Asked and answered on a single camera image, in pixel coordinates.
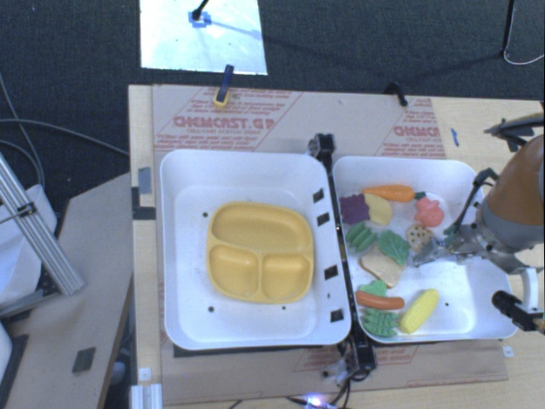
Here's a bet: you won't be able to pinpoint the green broccoli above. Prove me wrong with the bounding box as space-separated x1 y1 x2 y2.
360 279 389 300

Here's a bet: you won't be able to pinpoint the green lettuce leaf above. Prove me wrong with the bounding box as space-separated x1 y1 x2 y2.
376 229 411 268

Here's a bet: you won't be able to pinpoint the purple grapes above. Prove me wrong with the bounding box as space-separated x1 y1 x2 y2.
339 193 370 226

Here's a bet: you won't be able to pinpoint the orange sausage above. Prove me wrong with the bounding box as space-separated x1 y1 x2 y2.
354 290 406 312

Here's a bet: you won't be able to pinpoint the green ribbed pea pod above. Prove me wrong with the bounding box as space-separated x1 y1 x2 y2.
344 221 378 254

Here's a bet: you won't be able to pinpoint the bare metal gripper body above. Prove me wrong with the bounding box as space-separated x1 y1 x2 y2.
442 222 534 277

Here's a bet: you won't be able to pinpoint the bread slice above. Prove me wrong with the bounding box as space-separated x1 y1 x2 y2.
359 245 404 290

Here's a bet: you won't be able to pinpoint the yellow corn cob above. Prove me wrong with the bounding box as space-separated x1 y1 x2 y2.
399 288 441 336

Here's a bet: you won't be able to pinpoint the black block with wires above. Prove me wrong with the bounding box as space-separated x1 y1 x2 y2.
307 133 337 158
347 338 378 373

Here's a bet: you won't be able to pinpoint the white plastic tray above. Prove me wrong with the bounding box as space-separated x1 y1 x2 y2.
158 148 353 352
331 155 519 343

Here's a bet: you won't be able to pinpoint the pink toy fruit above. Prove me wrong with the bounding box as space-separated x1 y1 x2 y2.
414 196 445 228

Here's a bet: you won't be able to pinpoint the orange carrot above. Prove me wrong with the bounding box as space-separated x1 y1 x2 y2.
362 184 427 204

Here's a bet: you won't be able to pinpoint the chocolate chip biscuit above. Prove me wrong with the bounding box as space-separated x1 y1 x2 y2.
404 223 434 254

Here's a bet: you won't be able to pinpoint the black cylinder on white bracket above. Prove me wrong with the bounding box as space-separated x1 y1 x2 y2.
490 266 545 332

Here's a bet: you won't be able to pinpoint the thin black rod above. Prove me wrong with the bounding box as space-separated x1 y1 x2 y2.
319 145 370 357

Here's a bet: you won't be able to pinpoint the green ribbed leafy vegetable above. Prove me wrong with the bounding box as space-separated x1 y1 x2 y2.
361 308 400 338

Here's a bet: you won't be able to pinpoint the brown cardboard board red print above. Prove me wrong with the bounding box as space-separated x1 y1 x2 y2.
151 84 510 395

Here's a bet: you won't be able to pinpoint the yellow divided plate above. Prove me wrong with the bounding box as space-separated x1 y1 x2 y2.
205 200 316 306

